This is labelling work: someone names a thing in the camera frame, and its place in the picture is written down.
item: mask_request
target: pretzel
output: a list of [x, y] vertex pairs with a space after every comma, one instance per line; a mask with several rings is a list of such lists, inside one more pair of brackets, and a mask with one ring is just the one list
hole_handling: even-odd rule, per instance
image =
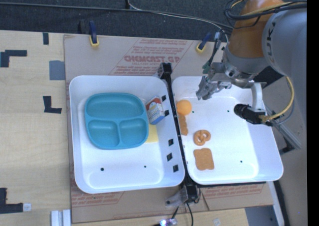
[[198, 130], [194, 134], [194, 143], [202, 146], [206, 141], [209, 141], [210, 133], [207, 130]]

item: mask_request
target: cardboard sheet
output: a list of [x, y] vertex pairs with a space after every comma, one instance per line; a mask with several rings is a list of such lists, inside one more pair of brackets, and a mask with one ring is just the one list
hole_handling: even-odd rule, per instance
[[[99, 42], [98, 47], [92, 47], [88, 35], [64, 36], [72, 222], [172, 215], [175, 208], [166, 208], [165, 199], [178, 187], [92, 195], [76, 186], [68, 86], [80, 75], [152, 76], [161, 62], [172, 64], [172, 79], [199, 76], [211, 56], [213, 43], [208, 42], [205, 51], [198, 54], [195, 48], [200, 41], [192, 40], [99, 36]], [[221, 55], [220, 50], [215, 58]], [[201, 192], [200, 202], [191, 206], [192, 212], [273, 204], [267, 183], [201, 188]]]

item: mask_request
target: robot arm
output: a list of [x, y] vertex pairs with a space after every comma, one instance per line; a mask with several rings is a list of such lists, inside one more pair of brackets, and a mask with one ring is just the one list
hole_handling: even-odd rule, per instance
[[[196, 92], [206, 100], [236, 85], [252, 88], [253, 81], [264, 68], [271, 66], [289, 77], [296, 90], [296, 100], [306, 124], [306, 57], [307, 4], [284, 3], [282, 0], [248, 0], [237, 18], [234, 30], [223, 52], [221, 63], [208, 62], [207, 76], [203, 76]], [[262, 99], [252, 90], [254, 99]], [[244, 106], [235, 108], [242, 113]], [[255, 111], [253, 107], [246, 110]]]

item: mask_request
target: brown snack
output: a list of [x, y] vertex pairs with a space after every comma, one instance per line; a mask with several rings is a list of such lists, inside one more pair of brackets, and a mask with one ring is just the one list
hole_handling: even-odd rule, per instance
[[194, 143], [202, 146], [206, 141], [209, 141], [210, 133], [207, 130], [201, 129], [195, 132], [194, 134]]
[[213, 155], [209, 148], [194, 150], [194, 156], [196, 160], [196, 167], [198, 168], [198, 170], [212, 170], [215, 168]]
[[178, 115], [179, 126], [180, 126], [180, 133], [184, 136], [188, 135], [188, 128], [186, 124], [186, 117], [184, 115]]

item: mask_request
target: blue plate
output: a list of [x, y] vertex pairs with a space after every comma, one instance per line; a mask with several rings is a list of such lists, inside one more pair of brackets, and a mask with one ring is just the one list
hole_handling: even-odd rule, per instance
[[85, 125], [91, 142], [100, 149], [142, 145], [149, 135], [143, 102], [128, 93], [95, 94], [85, 103]]

